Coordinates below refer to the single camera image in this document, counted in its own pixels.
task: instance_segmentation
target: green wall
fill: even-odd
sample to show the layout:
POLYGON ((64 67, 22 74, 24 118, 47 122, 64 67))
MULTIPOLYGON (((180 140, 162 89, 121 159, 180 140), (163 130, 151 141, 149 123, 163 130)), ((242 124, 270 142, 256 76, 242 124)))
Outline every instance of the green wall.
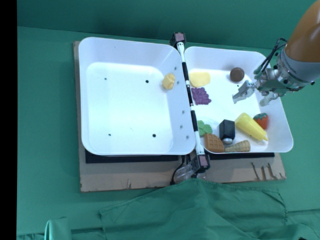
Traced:
POLYGON ((316 0, 17 0, 17 25, 271 48, 316 0))

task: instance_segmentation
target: white tray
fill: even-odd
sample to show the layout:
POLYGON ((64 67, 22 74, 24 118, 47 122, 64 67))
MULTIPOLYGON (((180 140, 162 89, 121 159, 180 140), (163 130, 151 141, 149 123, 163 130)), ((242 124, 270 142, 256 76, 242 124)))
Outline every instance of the white tray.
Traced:
POLYGON ((188 72, 208 72, 210 83, 204 86, 211 102, 208 105, 195 105, 197 120, 209 124, 213 134, 219 137, 219 124, 224 120, 234 121, 242 112, 252 118, 259 113, 267 113, 269 117, 266 136, 268 141, 256 141, 235 129, 233 143, 243 140, 250 142, 250 153, 285 153, 292 149, 293 138, 288 121, 278 98, 269 105, 261 107, 259 102, 263 98, 257 90, 247 99, 234 104, 232 95, 245 80, 254 82, 254 70, 266 58, 254 51, 228 50, 206 47, 189 47, 184 53, 188 72), (230 70, 239 67, 245 72, 244 79, 234 83, 230 80, 230 70))
POLYGON ((81 140, 96 155, 186 155, 195 135, 181 58, 170 45, 88 37, 79 44, 81 140), (174 88, 162 80, 175 75, 174 88))

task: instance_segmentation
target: red strawberry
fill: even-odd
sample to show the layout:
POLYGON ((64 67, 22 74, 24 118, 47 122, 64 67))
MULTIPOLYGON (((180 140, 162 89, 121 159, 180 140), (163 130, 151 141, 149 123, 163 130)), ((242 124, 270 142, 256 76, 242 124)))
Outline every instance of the red strawberry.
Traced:
POLYGON ((268 127, 268 115, 266 113, 260 113, 253 118, 264 130, 268 127))

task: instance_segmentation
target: brown ball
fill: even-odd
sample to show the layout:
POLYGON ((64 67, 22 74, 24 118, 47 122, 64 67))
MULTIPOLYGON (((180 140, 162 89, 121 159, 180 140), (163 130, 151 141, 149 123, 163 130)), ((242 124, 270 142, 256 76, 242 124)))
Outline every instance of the brown ball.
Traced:
POLYGON ((239 82, 245 77, 245 72, 240 67, 235 67, 230 71, 230 79, 232 82, 239 82))

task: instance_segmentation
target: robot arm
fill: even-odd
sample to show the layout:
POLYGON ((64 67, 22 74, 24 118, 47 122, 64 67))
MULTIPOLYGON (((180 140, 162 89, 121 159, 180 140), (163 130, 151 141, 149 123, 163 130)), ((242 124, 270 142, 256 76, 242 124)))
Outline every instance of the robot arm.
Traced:
POLYGON ((257 89, 264 96, 260 105, 266 106, 271 100, 313 85, 320 78, 320 0, 304 13, 288 41, 284 38, 277 40, 272 52, 254 74, 256 82, 245 81, 232 96, 234 103, 248 98, 257 89), (277 55, 276 65, 268 68, 274 55, 277 55))

